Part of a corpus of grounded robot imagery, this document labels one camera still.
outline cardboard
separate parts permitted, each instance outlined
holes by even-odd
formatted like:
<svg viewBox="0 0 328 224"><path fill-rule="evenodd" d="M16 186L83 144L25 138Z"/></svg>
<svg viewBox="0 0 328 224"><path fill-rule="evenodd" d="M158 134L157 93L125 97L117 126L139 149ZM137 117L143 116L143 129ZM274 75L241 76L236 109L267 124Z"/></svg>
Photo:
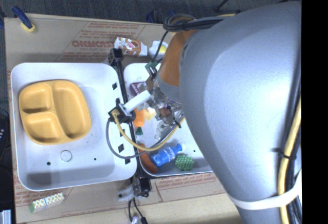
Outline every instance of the cardboard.
<svg viewBox="0 0 328 224"><path fill-rule="evenodd" d="M152 41L159 40L165 32L161 25L156 24L37 14L27 14L27 16L35 25L35 30L31 33L20 26L18 18L5 19L11 128L13 128L13 113L10 73L16 65L24 62L102 63L106 61L118 36L140 40L149 48ZM169 43L172 36L173 34L168 34L165 42ZM127 56L122 64L126 66L135 61L147 63L149 59ZM17 176L13 130L11 141L17 223L126 209L127 201L118 202L116 190L126 188L130 184L129 180L42 192L25 189ZM151 180L151 184L152 191L148 198L140 200L141 205L156 205L224 193L222 185L213 173L158 178ZM60 192L65 198L60 205L34 214L29 212L29 206L34 200Z"/></svg>

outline table surface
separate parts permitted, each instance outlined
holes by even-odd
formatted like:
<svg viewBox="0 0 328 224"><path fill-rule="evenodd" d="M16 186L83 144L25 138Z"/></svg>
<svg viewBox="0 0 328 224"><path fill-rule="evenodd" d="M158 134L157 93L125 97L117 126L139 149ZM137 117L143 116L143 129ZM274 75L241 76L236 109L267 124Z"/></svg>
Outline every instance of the table surface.
<svg viewBox="0 0 328 224"><path fill-rule="evenodd" d="M117 36L141 40L149 48L152 41L160 40L164 33L162 26L155 24L36 14L28 14L28 17L36 25L33 33L22 29L17 18L5 20L11 128L14 126L10 72L16 65L24 62L99 63L106 59ZM169 43L172 36L167 35L165 42ZM79 41L82 46L72 46L73 41ZM107 46L92 51L88 43L95 41ZM124 66L135 61L136 58L127 57ZM138 62L148 61L148 58L138 58ZM17 174L13 131L17 223L63 223L63 217L65 223L130 223L128 203L118 202L116 198L116 190L128 186L128 180L54 191L27 190ZM32 201L60 191L66 197L61 205L34 214L29 212ZM149 223L241 223L238 211L213 173L153 179L150 196L137 203Z"/></svg>

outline yellow cable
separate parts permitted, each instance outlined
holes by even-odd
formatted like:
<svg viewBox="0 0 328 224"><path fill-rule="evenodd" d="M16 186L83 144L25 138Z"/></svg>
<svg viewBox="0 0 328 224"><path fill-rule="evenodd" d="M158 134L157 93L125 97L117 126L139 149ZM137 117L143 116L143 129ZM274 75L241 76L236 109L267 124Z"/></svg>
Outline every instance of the yellow cable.
<svg viewBox="0 0 328 224"><path fill-rule="evenodd" d="M132 144L134 147L138 148L138 149L141 149L143 151L155 151L159 148L161 148L170 138L171 136L175 133L175 131L179 128L178 126L175 126L175 128L172 130L172 132L168 135L168 137L166 139L163 140L162 143L160 143L158 146L155 146L153 148L146 148L146 147L142 147L140 145L138 145L136 142L132 141L131 139L129 139L129 137L125 134L124 130L122 129L120 123L119 123L119 120L118 120L118 117L117 117L117 113L116 111L112 111L111 113L114 117L114 120L115 120L115 123L121 133L121 135L130 143Z"/></svg>
<svg viewBox="0 0 328 224"><path fill-rule="evenodd" d="M294 115L294 119L291 125L291 129L288 135L288 139L285 145L285 149L283 151L285 156L290 156L293 150L293 146L298 134L299 127L301 125L301 96L299 98L296 112ZM282 195L285 193L285 179L286 179L286 172L288 169L288 163L289 159L286 157L283 157L280 162L280 168L279 168L279 174L278 174L278 195ZM289 224L288 220L288 213L287 213L287 207L280 207L280 216L282 224Z"/></svg>

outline green spiky ball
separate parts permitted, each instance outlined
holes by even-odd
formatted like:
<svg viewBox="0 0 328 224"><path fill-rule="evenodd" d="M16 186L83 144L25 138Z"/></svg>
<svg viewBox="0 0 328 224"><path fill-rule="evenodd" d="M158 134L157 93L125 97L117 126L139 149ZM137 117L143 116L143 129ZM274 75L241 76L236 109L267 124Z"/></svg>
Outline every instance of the green spiky ball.
<svg viewBox="0 0 328 224"><path fill-rule="evenodd" d="M175 158L175 166L182 171L188 171L193 169L194 160L187 155L178 155Z"/></svg>

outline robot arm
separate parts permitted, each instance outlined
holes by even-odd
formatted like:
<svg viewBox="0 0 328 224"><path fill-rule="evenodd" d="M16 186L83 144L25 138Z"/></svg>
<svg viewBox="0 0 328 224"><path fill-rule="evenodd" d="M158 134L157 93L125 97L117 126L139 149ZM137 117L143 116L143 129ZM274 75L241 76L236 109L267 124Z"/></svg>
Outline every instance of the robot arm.
<svg viewBox="0 0 328 224"><path fill-rule="evenodd" d="M281 151L300 98L300 68L299 1L173 37L157 74L159 87L181 103L200 150L231 197L277 195ZM298 150L295 175L300 168ZM279 208L237 208L244 223L285 223Z"/></svg>

